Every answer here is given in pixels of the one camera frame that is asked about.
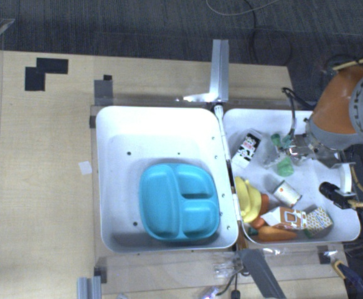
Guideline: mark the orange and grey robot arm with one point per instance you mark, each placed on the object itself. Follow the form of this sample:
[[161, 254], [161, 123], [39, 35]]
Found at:
[[333, 104]]

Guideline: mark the orange and white carton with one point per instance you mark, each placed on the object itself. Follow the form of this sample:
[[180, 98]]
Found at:
[[288, 218]]

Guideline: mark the green and yellow patterned box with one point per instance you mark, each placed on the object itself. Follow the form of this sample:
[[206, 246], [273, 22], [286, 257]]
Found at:
[[319, 221]]

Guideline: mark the yellow banana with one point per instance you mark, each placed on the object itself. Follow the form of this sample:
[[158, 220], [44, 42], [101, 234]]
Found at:
[[248, 198]]

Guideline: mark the white plastic tray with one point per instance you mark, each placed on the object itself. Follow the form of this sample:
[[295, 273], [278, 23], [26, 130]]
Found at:
[[156, 129], [318, 179]]

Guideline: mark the blue divided plate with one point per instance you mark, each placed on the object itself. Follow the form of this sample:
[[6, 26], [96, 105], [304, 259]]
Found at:
[[162, 204]]

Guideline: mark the orange sausage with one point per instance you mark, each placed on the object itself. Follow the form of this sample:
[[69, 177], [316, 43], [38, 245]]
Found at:
[[265, 202]]

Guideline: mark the green plastic bottle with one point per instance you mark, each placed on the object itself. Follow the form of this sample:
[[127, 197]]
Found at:
[[285, 168]]

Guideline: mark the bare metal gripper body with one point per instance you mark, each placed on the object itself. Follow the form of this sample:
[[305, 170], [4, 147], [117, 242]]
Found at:
[[304, 149]]

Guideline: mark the orange carrot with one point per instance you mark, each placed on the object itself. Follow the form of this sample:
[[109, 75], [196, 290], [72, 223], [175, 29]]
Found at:
[[276, 234]]

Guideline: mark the white cow print carton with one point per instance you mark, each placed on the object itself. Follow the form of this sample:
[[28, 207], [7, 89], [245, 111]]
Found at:
[[246, 149]]

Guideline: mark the white can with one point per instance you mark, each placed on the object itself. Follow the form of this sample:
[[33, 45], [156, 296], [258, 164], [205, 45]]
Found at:
[[287, 193]]

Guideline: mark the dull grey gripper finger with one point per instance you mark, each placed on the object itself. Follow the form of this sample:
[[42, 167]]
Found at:
[[282, 149], [271, 162]]

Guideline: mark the black cylinder on white bracket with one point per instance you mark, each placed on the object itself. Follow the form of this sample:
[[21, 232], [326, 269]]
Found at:
[[335, 195]]

